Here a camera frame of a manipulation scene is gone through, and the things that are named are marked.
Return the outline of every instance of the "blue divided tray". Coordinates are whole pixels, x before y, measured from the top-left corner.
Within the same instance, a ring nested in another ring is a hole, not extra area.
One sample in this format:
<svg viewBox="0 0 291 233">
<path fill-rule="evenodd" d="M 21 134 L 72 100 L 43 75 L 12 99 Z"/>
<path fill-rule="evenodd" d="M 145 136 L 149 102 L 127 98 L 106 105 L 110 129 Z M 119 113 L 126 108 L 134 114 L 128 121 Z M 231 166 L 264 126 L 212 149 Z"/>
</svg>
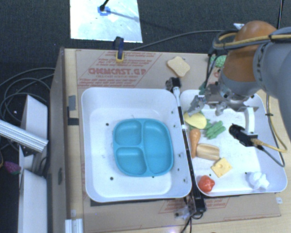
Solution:
<svg viewBox="0 0 291 233">
<path fill-rule="evenodd" d="M 154 119 L 127 119 L 113 130 L 113 151 L 117 167 L 138 177 L 159 176 L 174 164 L 168 128 Z"/>
</svg>

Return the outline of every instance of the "toy tomato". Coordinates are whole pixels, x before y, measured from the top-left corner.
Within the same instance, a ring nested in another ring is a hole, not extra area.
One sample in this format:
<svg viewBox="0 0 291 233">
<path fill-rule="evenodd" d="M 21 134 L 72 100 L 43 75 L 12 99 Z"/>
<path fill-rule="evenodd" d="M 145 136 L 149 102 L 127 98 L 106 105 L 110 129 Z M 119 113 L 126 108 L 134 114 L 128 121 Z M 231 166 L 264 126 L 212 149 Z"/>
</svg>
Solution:
<svg viewBox="0 0 291 233">
<path fill-rule="evenodd" d="M 200 178 L 198 182 L 198 187 L 201 191 L 207 193 L 212 190 L 214 184 L 214 180 L 212 180 L 209 176 L 204 175 Z"/>
</svg>

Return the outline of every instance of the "white crumpled object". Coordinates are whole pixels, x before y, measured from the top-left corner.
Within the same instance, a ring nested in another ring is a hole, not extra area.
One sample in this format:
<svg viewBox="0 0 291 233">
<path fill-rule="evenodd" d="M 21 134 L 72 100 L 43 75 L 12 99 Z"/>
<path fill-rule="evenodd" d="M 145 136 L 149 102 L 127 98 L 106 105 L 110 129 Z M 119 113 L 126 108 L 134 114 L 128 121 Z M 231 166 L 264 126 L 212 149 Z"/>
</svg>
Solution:
<svg viewBox="0 0 291 233">
<path fill-rule="evenodd" d="M 250 173 L 249 182 L 253 186 L 253 189 L 266 189 L 270 184 L 269 181 L 266 179 L 266 174 L 261 172 Z"/>
</svg>

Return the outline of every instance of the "beige sponge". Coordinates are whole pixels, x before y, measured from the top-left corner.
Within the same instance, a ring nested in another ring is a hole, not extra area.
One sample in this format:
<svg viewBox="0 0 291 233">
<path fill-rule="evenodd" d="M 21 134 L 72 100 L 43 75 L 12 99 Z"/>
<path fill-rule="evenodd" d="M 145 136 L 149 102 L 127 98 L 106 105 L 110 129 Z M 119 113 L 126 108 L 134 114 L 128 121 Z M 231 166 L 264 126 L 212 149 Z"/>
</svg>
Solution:
<svg viewBox="0 0 291 233">
<path fill-rule="evenodd" d="M 170 67 L 179 77 L 183 77 L 188 70 L 190 70 L 190 66 L 186 63 L 181 57 L 177 56 L 172 60 L 167 61 L 168 67 Z"/>
</svg>

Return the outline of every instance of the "carrot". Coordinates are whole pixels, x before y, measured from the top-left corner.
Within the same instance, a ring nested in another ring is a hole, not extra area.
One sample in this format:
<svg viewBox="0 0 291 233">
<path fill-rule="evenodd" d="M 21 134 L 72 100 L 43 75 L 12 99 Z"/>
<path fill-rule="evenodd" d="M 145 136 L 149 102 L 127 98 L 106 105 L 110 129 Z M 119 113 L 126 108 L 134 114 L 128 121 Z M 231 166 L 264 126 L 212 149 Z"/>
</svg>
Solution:
<svg viewBox="0 0 291 233">
<path fill-rule="evenodd" d="M 200 130 L 199 129 L 192 129 L 190 131 L 190 140 L 191 140 L 191 157 L 195 158 L 196 157 L 196 148 L 197 148 L 197 144 L 198 141 L 200 139 Z"/>
</svg>

